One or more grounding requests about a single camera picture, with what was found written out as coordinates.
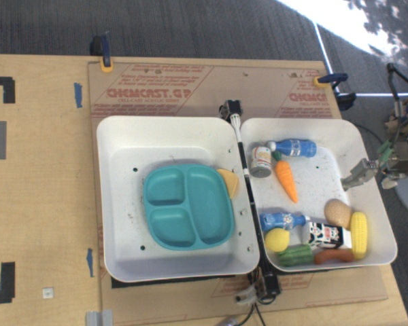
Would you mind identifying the black and white milk carton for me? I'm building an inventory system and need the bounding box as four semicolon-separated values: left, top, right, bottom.
302;220;353;251

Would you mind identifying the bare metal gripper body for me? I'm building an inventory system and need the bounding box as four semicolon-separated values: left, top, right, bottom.
377;154;408;180

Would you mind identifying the white plastic tray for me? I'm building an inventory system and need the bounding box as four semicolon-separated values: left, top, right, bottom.
239;117;398;273
96;115;261;283

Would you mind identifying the yellow corn cob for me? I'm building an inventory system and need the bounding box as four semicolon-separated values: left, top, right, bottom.
349;211;369;261

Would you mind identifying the thin black and white rod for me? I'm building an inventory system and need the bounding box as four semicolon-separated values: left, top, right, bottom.
229;113;276;282

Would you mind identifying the orange carrot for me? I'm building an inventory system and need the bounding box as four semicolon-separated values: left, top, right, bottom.
271;150;300;204

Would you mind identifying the tan potato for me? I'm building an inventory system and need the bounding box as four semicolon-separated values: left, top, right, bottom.
323;198;354;231

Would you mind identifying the blue toy bottle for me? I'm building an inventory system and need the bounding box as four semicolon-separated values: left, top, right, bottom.
258;211;311;232
265;138;318;159

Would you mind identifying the teal divided plate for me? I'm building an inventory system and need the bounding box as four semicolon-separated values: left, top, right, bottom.
142;163;235;252

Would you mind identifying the yellow lemon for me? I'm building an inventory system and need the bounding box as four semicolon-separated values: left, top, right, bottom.
264;227;291;253

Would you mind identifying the brown sausage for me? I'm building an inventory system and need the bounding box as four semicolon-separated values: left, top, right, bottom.
313;249;356;265

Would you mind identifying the brown cardboard board red print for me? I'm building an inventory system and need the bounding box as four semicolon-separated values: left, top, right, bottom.
87;58;390;326

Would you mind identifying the black block with thin wires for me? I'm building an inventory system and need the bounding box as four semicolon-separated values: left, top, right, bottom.
248;266;282;302
218;99;243;120

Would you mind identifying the green cucumber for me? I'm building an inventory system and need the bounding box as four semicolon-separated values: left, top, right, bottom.
277;244;315;268

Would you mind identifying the yellow toy chip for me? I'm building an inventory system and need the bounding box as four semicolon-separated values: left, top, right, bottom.
216;168;240;200

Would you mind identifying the small white can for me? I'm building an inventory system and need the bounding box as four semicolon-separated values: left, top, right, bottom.
250;145;273;179

